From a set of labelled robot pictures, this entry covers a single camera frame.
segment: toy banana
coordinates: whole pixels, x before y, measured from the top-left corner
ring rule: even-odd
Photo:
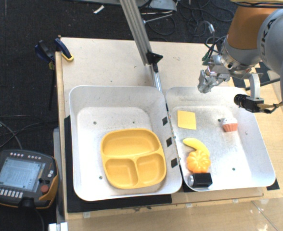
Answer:
[[[208,156],[210,156],[210,152],[208,150],[208,148],[205,146],[204,143],[202,143],[200,140],[196,139],[196,138],[185,138],[183,140],[183,143],[193,147],[194,149],[196,149],[197,151],[203,151],[205,152]]]

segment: aluminum rod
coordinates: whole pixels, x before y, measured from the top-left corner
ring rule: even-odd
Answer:
[[[122,9],[126,16],[131,33],[134,37],[137,49],[140,53],[144,65],[151,63],[147,59],[147,53],[152,52],[144,21],[137,7],[135,0],[120,0]],[[154,87],[162,92],[159,74],[156,73],[151,66]]]

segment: black floor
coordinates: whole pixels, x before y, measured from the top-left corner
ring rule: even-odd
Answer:
[[[105,5],[94,14],[99,7],[63,0],[0,0],[0,122],[13,131],[30,125],[18,133],[24,149],[53,155],[52,129],[57,127],[56,93],[49,109],[52,71],[35,54],[38,41],[44,40],[54,50],[57,35],[133,39],[120,6]],[[228,32],[235,10],[236,5],[228,0],[192,0],[191,5],[181,0],[177,13],[150,23],[151,27],[146,25],[146,29],[150,40],[204,43],[211,35],[200,27],[198,37],[197,25],[209,21],[216,36],[222,37]],[[153,17],[143,16],[145,20]],[[18,148],[1,123],[0,150]],[[39,212],[46,227],[56,222],[55,205]],[[42,225],[34,211],[0,205],[0,231],[6,230],[39,231]]]

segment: yellow divided plate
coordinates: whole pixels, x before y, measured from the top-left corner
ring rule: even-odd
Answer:
[[[120,189],[152,186],[166,175],[160,140],[145,128],[107,133],[101,141],[101,156],[108,181]]]

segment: screen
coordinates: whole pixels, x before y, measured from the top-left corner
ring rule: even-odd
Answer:
[[[45,163],[7,158],[0,172],[0,186],[36,192]]]

